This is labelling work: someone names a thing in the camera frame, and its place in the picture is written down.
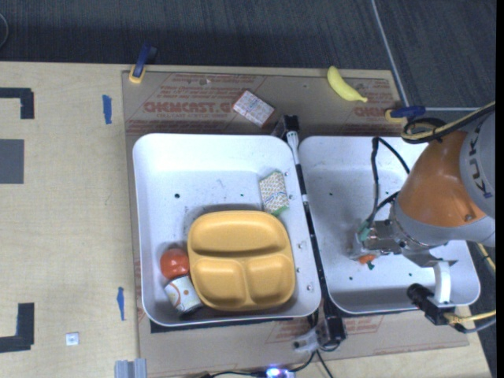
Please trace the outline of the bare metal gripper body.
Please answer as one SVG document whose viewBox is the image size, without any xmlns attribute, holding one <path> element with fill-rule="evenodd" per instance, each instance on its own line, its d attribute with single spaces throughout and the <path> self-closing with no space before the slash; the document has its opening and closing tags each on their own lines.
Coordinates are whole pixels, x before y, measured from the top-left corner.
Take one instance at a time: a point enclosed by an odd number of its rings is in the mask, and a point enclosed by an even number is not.
<svg viewBox="0 0 504 378">
<path fill-rule="evenodd" d="M 401 225 L 392 219 L 365 220 L 361 224 L 361 245 L 367 250 L 381 250 L 381 255 L 403 255 L 415 257 L 430 254 L 434 244 L 422 242 L 405 232 Z"/>
</svg>

